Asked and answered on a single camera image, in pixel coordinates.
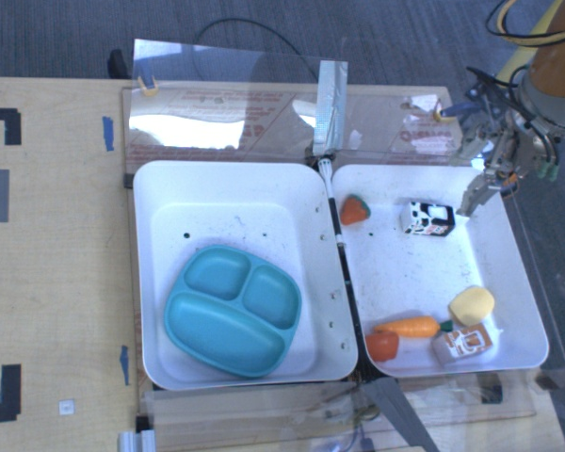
gray floor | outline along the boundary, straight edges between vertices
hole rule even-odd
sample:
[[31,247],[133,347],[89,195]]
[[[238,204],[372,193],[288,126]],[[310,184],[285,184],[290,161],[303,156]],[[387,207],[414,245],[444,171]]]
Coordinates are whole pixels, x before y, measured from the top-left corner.
[[[0,0],[0,76],[107,78],[111,50],[132,65],[134,39],[193,43],[215,19],[269,25],[304,55],[349,62],[350,84],[442,85],[455,101],[466,66],[498,72],[514,47],[486,32],[500,0]],[[526,33],[552,0],[511,11]],[[290,53],[256,25],[220,24],[202,44]],[[557,413],[565,430],[565,142],[554,183],[523,181],[508,212],[544,314]]]

light wood tabletop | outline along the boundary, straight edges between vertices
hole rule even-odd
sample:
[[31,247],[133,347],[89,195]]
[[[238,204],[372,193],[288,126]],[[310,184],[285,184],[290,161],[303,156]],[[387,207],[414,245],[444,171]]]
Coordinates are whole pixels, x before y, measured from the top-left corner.
[[[135,429],[142,387],[123,186],[122,93],[129,86],[0,78],[0,108],[21,113],[20,145],[5,145],[0,121],[0,170],[8,171],[8,220],[0,222],[0,390],[3,365],[21,367],[21,409],[16,420],[0,422],[0,450],[117,450],[118,434]],[[481,405],[472,417],[465,406],[434,411],[434,387],[408,383],[406,391],[440,450],[565,450],[550,396],[529,386],[530,377],[518,388],[524,398],[512,409],[517,413],[504,415],[486,415]],[[178,418],[208,421],[209,412],[198,406]],[[420,450],[405,448],[383,417],[364,429],[378,450]],[[338,433],[344,444],[351,429]],[[302,437],[227,450],[326,444]],[[189,450],[168,450],[174,448]]]

teal plate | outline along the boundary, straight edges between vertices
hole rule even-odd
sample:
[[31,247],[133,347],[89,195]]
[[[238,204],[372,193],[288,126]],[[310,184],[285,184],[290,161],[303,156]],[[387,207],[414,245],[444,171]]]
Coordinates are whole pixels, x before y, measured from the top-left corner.
[[245,251],[197,251],[172,287],[164,315],[169,339],[194,358],[255,379],[284,359],[299,323],[301,293],[277,266]]

white tray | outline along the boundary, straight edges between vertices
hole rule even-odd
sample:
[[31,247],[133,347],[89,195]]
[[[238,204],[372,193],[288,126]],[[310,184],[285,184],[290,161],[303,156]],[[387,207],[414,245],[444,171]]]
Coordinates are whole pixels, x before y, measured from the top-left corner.
[[394,377],[531,368],[548,354],[548,341],[501,197],[494,195],[470,218],[457,216],[445,237],[404,234],[399,215],[409,201],[460,207],[477,176],[472,168],[349,165],[333,175],[339,207],[358,194],[372,215],[342,227],[347,261],[364,334],[374,325],[411,315],[450,318],[448,304],[471,285],[495,297],[485,321],[494,347],[441,366],[429,339],[400,338],[397,357],[373,362]]
[[[142,353],[154,383],[184,390],[336,380],[351,373],[357,344],[318,174],[298,164],[155,161],[137,172],[134,197]],[[164,308],[176,276],[197,250],[216,244],[280,267],[301,292],[291,347],[281,365],[260,379],[218,371],[166,335]]]

orange carrot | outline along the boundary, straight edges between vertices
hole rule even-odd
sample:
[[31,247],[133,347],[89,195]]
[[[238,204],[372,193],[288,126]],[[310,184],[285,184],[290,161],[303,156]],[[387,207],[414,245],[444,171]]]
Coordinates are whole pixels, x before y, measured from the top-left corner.
[[343,203],[339,218],[341,219],[341,224],[348,226],[348,224],[370,218],[370,209],[360,197],[351,194]]
[[440,330],[440,324],[432,316],[415,316],[401,320],[381,323],[375,331],[395,331],[400,336],[411,338],[429,338]]

